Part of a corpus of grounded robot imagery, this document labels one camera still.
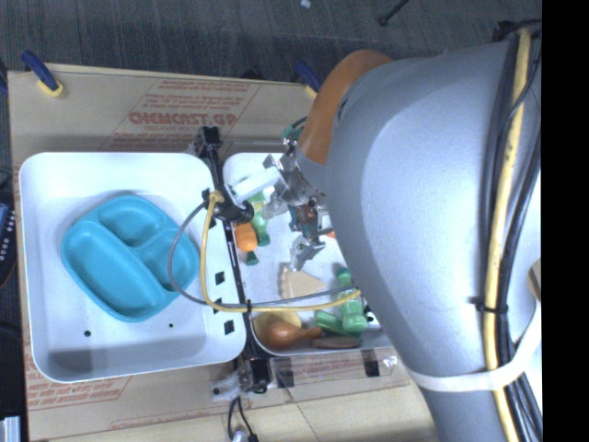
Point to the thin black rod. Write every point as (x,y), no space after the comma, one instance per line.
(237,270)

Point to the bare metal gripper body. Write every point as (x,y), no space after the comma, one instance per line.
(299,187)

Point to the orange carrot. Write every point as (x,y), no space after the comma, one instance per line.
(246,238)

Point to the white plastic tray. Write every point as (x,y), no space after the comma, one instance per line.
(267,279)
(69,177)

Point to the yellow round toy food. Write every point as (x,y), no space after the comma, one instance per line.
(276,318)

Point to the tan pizza slice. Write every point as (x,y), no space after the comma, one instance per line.
(301,284)

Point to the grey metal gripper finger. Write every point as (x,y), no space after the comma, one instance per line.
(304,252)
(276,207)

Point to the brown cardboard board red print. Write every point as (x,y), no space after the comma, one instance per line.
(115,108)

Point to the green cylinder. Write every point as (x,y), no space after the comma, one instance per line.
(329,321)

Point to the brown chicken drumstick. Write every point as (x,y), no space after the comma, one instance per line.
(285,334)

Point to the green bottle with label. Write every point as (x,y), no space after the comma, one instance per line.
(261,224)

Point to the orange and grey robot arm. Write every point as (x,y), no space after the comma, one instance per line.
(414,201)

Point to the brown biscuit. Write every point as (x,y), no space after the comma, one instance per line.
(336,342)

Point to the blue divided plate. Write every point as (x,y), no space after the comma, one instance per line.
(124,265)

